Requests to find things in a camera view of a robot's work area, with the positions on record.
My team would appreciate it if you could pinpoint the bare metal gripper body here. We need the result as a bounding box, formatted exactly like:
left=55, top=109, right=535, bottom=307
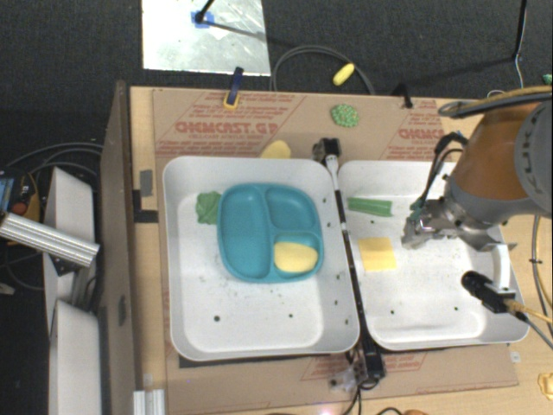
left=417, top=197, right=518, bottom=252

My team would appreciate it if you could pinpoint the yellow toy cheese slice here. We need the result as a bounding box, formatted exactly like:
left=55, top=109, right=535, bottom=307
left=357, top=237, right=398, bottom=273

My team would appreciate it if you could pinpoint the green toy celery stick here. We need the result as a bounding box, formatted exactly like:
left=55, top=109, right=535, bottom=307
left=346, top=196, right=395, bottom=218

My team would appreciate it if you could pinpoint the thin black and white rod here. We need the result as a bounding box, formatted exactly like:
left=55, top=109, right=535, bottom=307
left=325, top=155, right=378, bottom=365

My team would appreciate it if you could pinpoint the white plastic tray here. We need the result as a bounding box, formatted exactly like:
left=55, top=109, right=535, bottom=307
left=162, top=156, right=361, bottom=361
left=336, top=159, right=531, bottom=352

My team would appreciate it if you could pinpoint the yellow toy potato slice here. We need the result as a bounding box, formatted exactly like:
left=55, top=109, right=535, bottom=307
left=260, top=139, right=292, bottom=160
left=273, top=241, right=320, bottom=273

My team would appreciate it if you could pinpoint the green dotted round toy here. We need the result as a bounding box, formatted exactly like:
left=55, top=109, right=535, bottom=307
left=330, top=104, right=361, bottom=128

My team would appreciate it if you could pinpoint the teal divided plate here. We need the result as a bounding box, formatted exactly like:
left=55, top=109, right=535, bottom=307
left=217, top=182, right=325, bottom=284

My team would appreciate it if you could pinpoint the yellow toy corn cob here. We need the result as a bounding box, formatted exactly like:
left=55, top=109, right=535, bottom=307
left=332, top=62, right=357, bottom=87

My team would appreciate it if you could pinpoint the brown cardboard board red print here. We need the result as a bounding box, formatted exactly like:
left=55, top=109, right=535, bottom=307
left=150, top=88, right=520, bottom=395

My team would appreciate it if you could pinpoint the green toy lettuce leaf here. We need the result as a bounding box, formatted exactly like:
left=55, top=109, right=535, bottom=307
left=195, top=191, right=223, bottom=226

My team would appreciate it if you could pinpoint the black cylinder on white bracket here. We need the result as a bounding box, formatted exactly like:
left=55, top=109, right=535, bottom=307
left=461, top=242, right=519, bottom=315

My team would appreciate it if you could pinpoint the black block with thin wires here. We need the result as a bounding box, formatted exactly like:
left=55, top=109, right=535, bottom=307
left=312, top=137, right=343, bottom=162
left=345, top=347, right=386, bottom=385

